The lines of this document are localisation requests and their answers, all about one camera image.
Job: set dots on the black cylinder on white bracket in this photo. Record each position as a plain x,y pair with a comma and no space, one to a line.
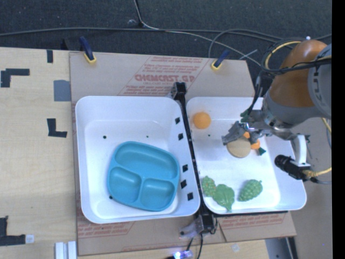
291,167

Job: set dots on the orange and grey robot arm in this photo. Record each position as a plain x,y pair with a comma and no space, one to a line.
293,82

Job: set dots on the blue divided plate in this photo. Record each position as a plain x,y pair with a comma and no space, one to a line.
143,175

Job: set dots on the orange ball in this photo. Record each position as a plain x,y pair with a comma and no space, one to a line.
201,120

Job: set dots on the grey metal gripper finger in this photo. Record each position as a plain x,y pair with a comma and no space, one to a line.
237,128
230,139

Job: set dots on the white plastic tray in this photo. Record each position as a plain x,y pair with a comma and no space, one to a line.
129,128
242,171

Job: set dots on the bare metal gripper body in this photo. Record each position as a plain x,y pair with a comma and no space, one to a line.
272,125

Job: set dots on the green leaf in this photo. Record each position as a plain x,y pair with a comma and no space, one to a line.
224,196

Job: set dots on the tan round biscuit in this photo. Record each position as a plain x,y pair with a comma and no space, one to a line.
238,148

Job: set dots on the brown cardboard board red print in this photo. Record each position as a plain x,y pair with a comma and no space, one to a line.
113,77

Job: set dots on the thin black rod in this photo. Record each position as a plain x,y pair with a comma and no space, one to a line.
192,150

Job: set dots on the green grapes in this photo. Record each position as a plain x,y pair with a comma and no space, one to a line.
208,186
250,190

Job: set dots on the orange carrot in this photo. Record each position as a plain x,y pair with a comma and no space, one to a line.
255,144

